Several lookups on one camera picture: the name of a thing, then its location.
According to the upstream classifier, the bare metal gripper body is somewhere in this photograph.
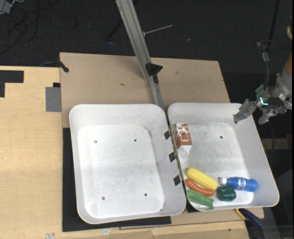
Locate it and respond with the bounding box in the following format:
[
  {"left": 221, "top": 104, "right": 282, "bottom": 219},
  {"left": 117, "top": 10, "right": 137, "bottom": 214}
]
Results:
[{"left": 255, "top": 83, "right": 293, "bottom": 115}]

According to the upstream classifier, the white plastic tray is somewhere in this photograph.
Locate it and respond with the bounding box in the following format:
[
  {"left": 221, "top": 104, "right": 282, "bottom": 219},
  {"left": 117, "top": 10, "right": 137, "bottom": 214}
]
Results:
[
  {"left": 69, "top": 103, "right": 188, "bottom": 225},
  {"left": 167, "top": 102, "right": 280, "bottom": 212}
]

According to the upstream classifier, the brown and white carton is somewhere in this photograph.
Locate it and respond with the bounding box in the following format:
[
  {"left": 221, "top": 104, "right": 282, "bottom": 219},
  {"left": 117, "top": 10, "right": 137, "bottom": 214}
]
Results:
[{"left": 172, "top": 122, "right": 193, "bottom": 159}]

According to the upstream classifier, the blue bottle with white cap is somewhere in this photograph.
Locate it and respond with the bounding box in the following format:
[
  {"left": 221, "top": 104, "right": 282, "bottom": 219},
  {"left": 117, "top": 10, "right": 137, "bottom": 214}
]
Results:
[{"left": 218, "top": 176, "right": 259, "bottom": 193}]

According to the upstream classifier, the yellow corn cob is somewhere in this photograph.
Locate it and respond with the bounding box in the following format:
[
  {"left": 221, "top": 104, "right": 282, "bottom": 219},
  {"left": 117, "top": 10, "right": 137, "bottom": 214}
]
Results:
[{"left": 186, "top": 167, "right": 218, "bottom": 191}]

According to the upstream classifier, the green bell pepper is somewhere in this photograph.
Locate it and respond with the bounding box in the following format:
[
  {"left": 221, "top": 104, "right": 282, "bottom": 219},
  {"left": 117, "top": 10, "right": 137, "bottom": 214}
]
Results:
[{"left": 216, "top": 185, "right": 237, "bottom": 202}]

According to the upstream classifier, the orange sausage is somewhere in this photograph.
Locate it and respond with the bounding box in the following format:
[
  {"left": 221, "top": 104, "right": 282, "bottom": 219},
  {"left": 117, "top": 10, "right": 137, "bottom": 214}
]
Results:
[{"left": 185, "top": 178, "right": 215, "bottom": 197}]

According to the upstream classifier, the green cucumber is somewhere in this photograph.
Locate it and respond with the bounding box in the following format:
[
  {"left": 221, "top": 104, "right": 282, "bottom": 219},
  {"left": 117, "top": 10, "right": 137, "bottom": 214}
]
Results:
[{"left": 187, "top": 189, "right": 215, "bottom": 208}]

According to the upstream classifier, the brown cardboard board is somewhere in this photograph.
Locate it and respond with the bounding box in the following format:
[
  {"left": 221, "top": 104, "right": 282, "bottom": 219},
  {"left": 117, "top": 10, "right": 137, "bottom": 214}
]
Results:
[{"left": 59, "top": 52, "right": 265, "bottom": 232}]

